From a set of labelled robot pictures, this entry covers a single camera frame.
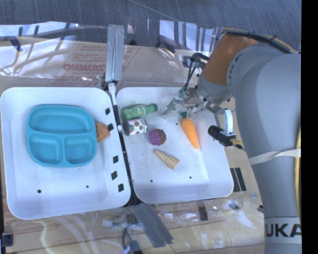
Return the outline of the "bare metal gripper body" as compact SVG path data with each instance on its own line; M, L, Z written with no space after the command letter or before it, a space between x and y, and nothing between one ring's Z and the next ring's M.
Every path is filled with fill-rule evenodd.
M183 106L188 107L191 105L204 105L204 111L210 111L216 114L220 111L221 104L229 100L230 96L227 93L211 94L202 86L190 87L186 90L183 96Z

